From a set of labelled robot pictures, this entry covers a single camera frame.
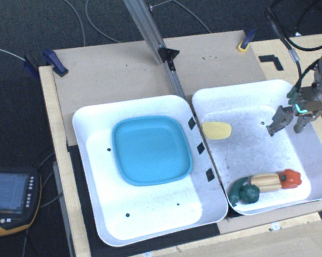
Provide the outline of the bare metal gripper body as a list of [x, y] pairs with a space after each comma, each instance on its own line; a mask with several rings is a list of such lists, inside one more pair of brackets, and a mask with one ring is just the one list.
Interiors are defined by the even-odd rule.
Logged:
[[289, 91], [289, 99], [295, 116], [322, 116], [322, 78], [317, 78], [311, 86], [295, 86]]

